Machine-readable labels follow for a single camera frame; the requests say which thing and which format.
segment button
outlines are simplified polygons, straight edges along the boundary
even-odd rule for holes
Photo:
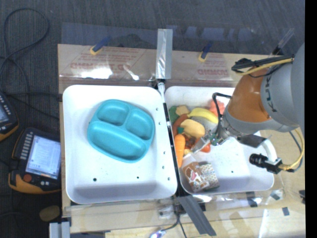
[[[26,182],[30,182],[32,180],[32,176],[30,174],[25,174],[23,180]]]

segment screen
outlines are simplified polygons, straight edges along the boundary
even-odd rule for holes
[[[60,168],[60,142],[34,136],[26,172],[58,178]]]
[[[2,106],[0,106],[0,122],[8,121],[9,118],[6,115],[6,112],[3,110]]]

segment yellow cable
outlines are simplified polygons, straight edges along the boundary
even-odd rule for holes
[[[299,162],[301,161],[302,157],[304,156],[304,151],[305,151],[305,141],[304,141],[304,137],[303,135],[296,129],[295,130],[297,135],[299,136],[300,140],[301,140],[301,144],[302,144],[302,151],[301,151],[301,154],[300,156],[298,157],[298,159],[293,163],[293,164],[290,164],[290,165],[286,165],[286,164],[281,164],[279,165],[278,167],[284,171],[288,170],[288,169],[291,169],[293,168],[294,166],[296,166],[297,164],[299,164]]]
[[[287,62],[292,62],[293,61],[293,58],[289,58],[289,59],[284,59],[284,60],[280,60],[280,61],[275,61],[275,62],[271,62],[271,63],[267,63],[267,64],[264,64],[262,66],[259,66],[259,67],[255,67],[255,68],[251,68],[249,69],[248,71],[246,72],[237,72],[237,74],[239,75],[248,75],[252,72],[256,72],[256,71],[259,71],[259,70],[262,70],[262,69],[265,69],[265,68],[268,68],[268,67],[271,67],[271,66],[274,66],[274,65],[278,65],[278,64],[282,64],[282,63],[287,63]]]

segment blue plate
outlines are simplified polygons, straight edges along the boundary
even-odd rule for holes
[[[101,153],[133,163],[147,153],[154,137],[153,118],[144,110],[121,100],[104,101],[91,119],[87,138]]]

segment dark floor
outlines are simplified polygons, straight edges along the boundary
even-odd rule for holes
[[[24,9],[5,21],[20,8],[36,9],[43,15]],[[45,33],[43,16],[49,21],[44,39],[12,54]],[[87,36],[81,36],[80,31],[71,35],[73,31],[68,28],[79,24],[152,31],[171,28],[175,50],[200,51],[203,43],[212,40],[213,52],[250,54],[270,54],[290,30],[293,35],[281,52],[291,55],[305,41],[305,0],[0,0],[0,62],[12,54],[10,58],[21,67],[12,61],[3,64],[0,89],[7,93],[56,94],[57,45],[87,44]],[[138,47],[155,48],[155,44],[141,42]],[[20,127],[0,142],[0,160],[4,162],[9,162],[24,128],[32,126],[59,134],[55,95],[14,95],[9,100],[17,111]],[[60,205],[59,193],[42,196],[11,191],[7,177],[8,168],[0,164],[0,237],[48,237],[49,224],[40,220],[39,211]]]

